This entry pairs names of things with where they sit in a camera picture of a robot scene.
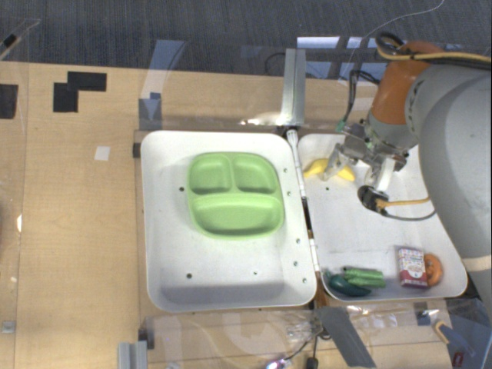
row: glass barrier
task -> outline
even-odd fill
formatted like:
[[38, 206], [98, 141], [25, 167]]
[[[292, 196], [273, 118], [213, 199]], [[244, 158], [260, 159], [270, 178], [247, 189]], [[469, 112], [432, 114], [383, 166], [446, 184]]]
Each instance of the glass barrier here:
[[14, 365], [28, 124], [29, 38], [37, 20], [0, 18], [0, 366]]
[[[366, 75], [359, 78], [350, 119], [367, 116], [388, 63], [374, 38], [299, 38], [298, 50], [305, 53], [306, 78], [301, 132], [335, 131], [347, 108], [351, 71]], [[157, 40], [141, 82], [141, 129], [271, 131], [283, 123], [284, 74], [295, 67], [285, 63], [282, 48]]]
[[313, 358], [349, 367], [359, 355], [349, 327], [376, 367], [487, 367], [492, 328], [477, 299], [357, 304], [342, 313], [350, 325], [333, 335], [309, 310], [168, 314], [147, 318], [142, 330], [149, 365], [172, 369], [305, 367]]

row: green cucumber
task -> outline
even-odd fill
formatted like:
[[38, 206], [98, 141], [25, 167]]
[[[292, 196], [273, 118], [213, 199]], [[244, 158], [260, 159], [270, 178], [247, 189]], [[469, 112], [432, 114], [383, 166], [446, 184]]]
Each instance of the green cucumber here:
[[358, 287], [373, 287], [373, 288], [385, 288], [386, 281], [382, 279], [370, 279], [370, 278], [351, 278], [348, 279], [349, 284], [353, 284]]
[[348, 297], [364, 297], [370, 294], [371, 290], [350, 284], [340, 274], [332, 276], [328, 285], [335, 291], [338, 291]]
[[358, 268], [344, 269], [345, 279], [350, 280], [352, 278], [364, 278], [364, 279], [377, 279], [383, 280], [383, 272], [381, 271], [366, 271]]

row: white sink basin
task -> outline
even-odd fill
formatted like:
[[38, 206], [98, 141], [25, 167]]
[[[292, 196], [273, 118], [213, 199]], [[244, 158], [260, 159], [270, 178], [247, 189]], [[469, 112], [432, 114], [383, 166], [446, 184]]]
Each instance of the white sink basin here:
[[[261, 238], [202, 234], [188, 209], [198, 155], [244, 152], [274, 166], [285, 219]], [[301, 196], [288, 143], [271, 134], [156, 131], [141, 146], [148, 293], [165, 311], [299, 306], [316, 291]]]
[[[343, 135], [312, 134], [299, 141], [303, 167], [319, 158], [327, 158]], [[426, 221], [397, 221], [383, 218], [367, 210], [357, 197], [364, 185], [368, 166], [359, 162], [354, 168], [355, 181], [334, 176], [328, 181], [312, 175], [305, 179], [311, 224], [317, 245], [317, 256], [323, 270], [338, 274], [344, 267], [382, 271], [387, 287], [374, 289], [365, 297], [347, 297], [332, 291], [330, 294], [346, 302], [409, 301], [430, 298], [456, 297], [467, 287], [467, 273], [460, 256], [447, 236], [437, 215]], [[411, 149], [407, 165], [393, 173], [387, 190], [391, 201], [427, 197], [421, 175], [417, 148]], [[388, 213], [415, 218], [431, 213], [429, 202], [418, 206], [388, 208]], [[443, 265], [441, 282], [427, 289], [400, 286], [397, 248], [420, 248], [437, 255]]]

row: green divided plate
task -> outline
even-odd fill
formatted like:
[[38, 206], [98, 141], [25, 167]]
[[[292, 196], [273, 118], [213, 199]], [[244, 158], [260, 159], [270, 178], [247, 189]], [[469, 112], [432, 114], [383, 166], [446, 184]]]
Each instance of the green divided plate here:
[[205, 153], [188, 168], [188, 207], [195, 227], [216, 238], [256, 238], [284, 223], [277, 173], [252, 153]]

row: red juice box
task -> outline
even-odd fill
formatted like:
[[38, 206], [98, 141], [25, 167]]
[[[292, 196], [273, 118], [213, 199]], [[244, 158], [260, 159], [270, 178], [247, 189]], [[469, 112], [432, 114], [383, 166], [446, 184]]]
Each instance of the red juice box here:
[[400, 285], [404, 287], [427, 287], [424, 252], [415, 248], [398, 249]]

